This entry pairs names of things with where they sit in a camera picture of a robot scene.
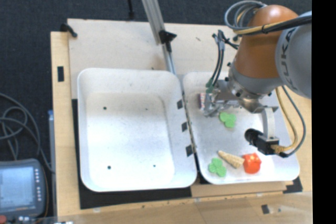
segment wooden table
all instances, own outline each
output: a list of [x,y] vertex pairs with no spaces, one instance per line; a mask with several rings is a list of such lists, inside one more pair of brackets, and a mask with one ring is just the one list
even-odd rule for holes
[[[80,26],[83,21],[84,20],[70,19],[68,20],[68,23],[76,31],[77,26]],[[110,24],[111,27],[108,29],[102,28],[102,25],[106,26],[106,23],[107,25]],[[100,31],[108,30],[111,31],[111,37],[114,37],[114,39],[120,41],[120,38],[123,37],[122,31],[129,31],[128,39],[133,40],[133,42],[136,41],[137,53],[141,53],[142,44],[147,47],[148,43],[152,44],[151,46],[153,46],[153,51],[156,55],[155,68],[165,68],[163,56],[157,53],[158,50],[161,50],[160,48],[158,49],[157,47],[159,46],[156,46],[154,43],[149,24],[136,22],[126,23],[86,20],[85,25],[88,26],[88,29],[82,29],[78,33],[82,39],[85,37],[89,38],[90,33],[97,34],[100,33]],[[216,33],[218,29],[223,30],[227,37],[233,37],[231,30],[224,26],[166,24],[167,31],[177,34],[177,38],[173,41],[173,59],[178,74],[185,74],[188,71],[213,70],[216,62],[216,47],[211,35],[212,33]],[[191,221],[192,223],[208,223],[206,222],[206,218],[204,217],[203,212],[208,212],[211,209],[211,204],[213,204],[213,209],[219,215],[221,215],[223,211],[218,211],[220,207],[219,203],[221,202],[225,203],[229,208],[233,205],[236,205],[237,210],[241,208],[243,212],[246,211],[244,210],[244,207],[246,206],[247,198],[251,199],[251,201],[255,199],[258,200],[258,198],[264,199],[262,202],[268,203],[275,201],[272,200],[273,198],[271,197],[277,196],[276,200],[280,201],[280,203],[282,202],[283,205],[289,202],[289,200],[297,200],[298,202],[295,206],[298,206],[298,208],[300,206],[304,206],[304,216],[309,219],[310,214],[312,214],[312,208],[310,204],[312,201],[311,100],[302,98],[292,92],[291,96],[294,99],[296,105],[299,107],[307,125],[306,141],[304,142],[301,149],[297,152],[297,158],[300,164],[300,180],[303,186],[303,193],[284,195],[282,191],[285,190],[287,186],[291,185],[292,182],[232,184],[226,185],[225,187],[201,185],[196,182],[193,186],[191,186],[191,198],[169,201],[141,202],[85,210],[80,209],[74,127],[71,107],[71,72],[69,55],[70,39],[72,39],[72,37],[70,37],[68,33],[51,33],[51,64],[53,75],[52,92],[55,119],[54,126],[58,216],[68,220],[74,220],[80,218],[80,216],[86,216],[84,219],[86,219],[87,223],[89,223],[89,219],[92,220],[92,218],[90,218],[92,214],[92,217],[95,218],[96,221],[98,219],[101,219],[101,221],[106,221],[109,217],[116,217],[119,220],[121,220],[123,217],[130,219],[132,216],[137,217],[138,215],[141,215],[143,222],[140,221],[139,223],[149,223],[150,221],[153,221],[154,223],[155,221],[158,221],[158,218],[148,217],[148,219],[146,219],[148,214],[143,212],[144,208],[150,208],[148,210],[151,210],[151,213],[153,213],[152,216],[166,216],[166,220],[172,219],[168,216],[178,211],[178,214],[180,214],[181,217],[181,223],[188,223],[186,222],[187,219],[188,221],[194,220],[194,222]],[[106,46],[111,46],[110,40],[105,40],[103,42],[107,43]],[[209,49],[209,52],[205,54],[204,46],[208,45],[209,42],[212,43],[212,49]],[[229,55],[229,57],[232,57],[234,56],[235,51],[228,48],[226,53]],[[64,70],[63,81],[59,81],[58,78],[59,67],[62,67]],[[302,124],[300,123],[300,119],[287,101],[285,95],[283,95],[282,98],[285,103],[286,110],[297,127],[298,133],[300,134],[302,131]],[[286,124],[290,135],[292,135],[292,131],[290,130],[287,121]],[[243,214],[243,216],[249,216],[250,220],[252,220],[252,215]],[[298,214],[298,217],[301,217],[302,219],[302,212]],[[80,223],[86,223],[84,219],[81,218]]]

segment red toy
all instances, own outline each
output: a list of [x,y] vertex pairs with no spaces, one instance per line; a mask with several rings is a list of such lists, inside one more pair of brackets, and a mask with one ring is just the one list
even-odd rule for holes
[[257,153],[245,154],[243,158],[245,159],[243,163],[245,172],[255,174],[260,170],[261,160]]

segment white tray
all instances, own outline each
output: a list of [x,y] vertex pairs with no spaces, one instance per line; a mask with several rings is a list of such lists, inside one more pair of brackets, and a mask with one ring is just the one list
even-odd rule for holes
[[[199,169],[204,178],[212,184],[236,184],[247,182],[290,181],[298,177],[300,172],[296,155],[281,158],[277,155],[264,155],[257,148],[249,145],[245,140],[245,131],[254,128],[263,131],[263,121],[260,114],[251,114],[244,108],[231,108],[227,112],[236,115],[237,121],[234,128],[226,128],[218,117],[205,117],[199,109],[198,94],[205,92],[205,84],[211,77],[211,72],[192,72],[183,79],[186,109],[191,122]],[[260,101],[263,105],[279,106],[276,94],[264,97]],[[281,108],[274,113],[276,136],[280,138],[281,145],[290,145],[291,140],[282,117]],[[227,168],[225,177],[219,177],[208,170],[212,158],[219,158],[218,151],[233,155],[257,153],[261,159],[259,172],[247,174],[243,167],[233,168],[225,161]]]
[[180,100],[180,81],[167,71],[83,70],[78,76],[83,183],[93,191],[194,183],[195,159],[186,150],[191,137],[182,128],[187,118]]

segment wire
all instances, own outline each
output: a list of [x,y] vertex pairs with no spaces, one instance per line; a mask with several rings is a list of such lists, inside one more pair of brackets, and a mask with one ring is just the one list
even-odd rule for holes
[[[311,24],[312,23],[312,15],[297,17],[295,19],[277,22],[272,24],[266,24],[256,27],[246,27],[245,19],[249,15],[255,14],[257,10],[260,8],[266,7],[267,5],[255,1],[255,0],[245,0],[240,1],[232,5],[224,14],[224,23],[229,28],[233,29],[234,33],[237,35],[256,35],[256,34],[267,34],[270,32],[281,31],[289,28],[293,28],[296,26]],[[233,12],[233,10],[237,9],[233,15],[233,23],[229,22],[229,15]]]
[[[51,168],[51,165],[48,163],[47,161],[47,157],[44,153],[44,151],[41,149],[41,142],[40,142],[40,131],[39,128],[36,124],[36,121],[34,119],[34,117],[31,115],[31,113],[23,106],[21,105],[18,101],[14,100],[13,98],[0,93],[0,97],[2,97],[3,99],[14,103],[15,106],[10,107],[9,109],[7,109],[2,116],[0,116],[0,126],[2,127],[2,131],[4,133],[4,136],[0,136],[0,141],[4,141],[7,140],[9,143],[9,147],[10,147],[10,151],[12,152],[13,158],[15,160],[17,160],[18,158],[18,141],[16,139],[16,136],[19,135],[20,133],[22,133],[23,130],[26,130],[28,132],[28,134],[32,137],[32,139],[34,140],[34,142],[37,144],[37,149],[36,149],[36,156],[41,155],[46,167],[50,170],[50,172],[55,173],[53,171],[53,169]],[[8,117],[8,114],[13,111],[13,110],[19,110],[23,115],[24,115],[24,120],[23,122],[14,119],[14,118],[10,118]],[[30,120],[33,124],[34,130],[33,131],[31,128],[29,128],[27,126],[28,120]],[[8,123],[14,123],[15,125],[19,126],[19,129],[17,130],[13,130],[12,128],[10,128],[8,126]],[[10,142],[10,138],[13,138],[15,141],[15,149],[12,145],[12,143]]]
[[288,150],[292,149],[292,148],[295,146],[295,144],[296,144],[297,141],[298,141],[298,134],[297,134],[297,131],[296,131],[295,127],[294,127],[293,122],[291,121],[291,119],[290,119],[290,117],[288,116],[286,110],[284,109],[284,105],[283,105],[283,103],[282,103],[282,100],[281,100],[281,98],[280,98],[280,94],[279,94],[279,90],[278,90],[278,88],[277,88],[277,89],[276,89],[276,92],[277,92],[277,95],[278,95],[279,103],[280,103],[281,108],[282,108],[282,110],[283,110],[283,112],[284,112],[284,114],[285,114],[285,117],[286,117],[286,119],[288,120],[288,122],[289,122],[289,124],[290,124],[290,127],[292,128],[293,133],[294,133],[294,142],[293,142],[290,146],[288,146],[288,147],[279,146],[279,145],[274,145],[274,146],[271,146],[271,147],[272,147],[272,148],[276,151],[276,153],[278,153],[280,156],[282,156],[282,157],[289,157],[290,155],[292,155],[292,154],[294,154],[296,151],[298,151],[299,148],[301,147],[301,145],[303,144],[303,142],[304,142],[304,140],[305,140],[305,138],[306,138],[307,129],[306,129],[306,123],[305,123],[305,121],[304,121],[304,119],[303,119],[303,116],[302,116],[300,110],[299,110],[298,107],[295,105],[293,99],[292,99],[291,96],[289,95],[289,93],[288,93],[288,91],[286,90],[286,88],[285,88],[284,86],[282,86],[282,89],[283,89],[283,91],[285,92],[285,94],[286,94],[287,98],[289,99],[289,101],[291,102],[291,104],[293,105],[295,111],[298,113],[298,115],[299,115],[299,117],[300,117],[300,120],[301,120],[301,122],[302,122],[302,126],[303,126],[303,134],[302,134],[302,138],[301,138],[299,144],[298,144],[298,145],[294,148],[294,150],[292,150],[290,153],[285,153],[284,151],[288,151]]

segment green clover-shaped toy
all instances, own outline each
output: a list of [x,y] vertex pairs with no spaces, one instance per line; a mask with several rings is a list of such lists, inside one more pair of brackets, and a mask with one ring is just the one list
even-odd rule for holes
[[224,177],[226,175],[226,168],[223,166],[223,162],[219,158],[213,158],[208,168],[211,173],[217,174],[220,177]]
[[219,119],[221,122],[224,122],[224,125],[228,128],[233,128],[235,126],[236,122],[236,115],[235,114],[229,114],[226,112],[221,112],[219,114]]

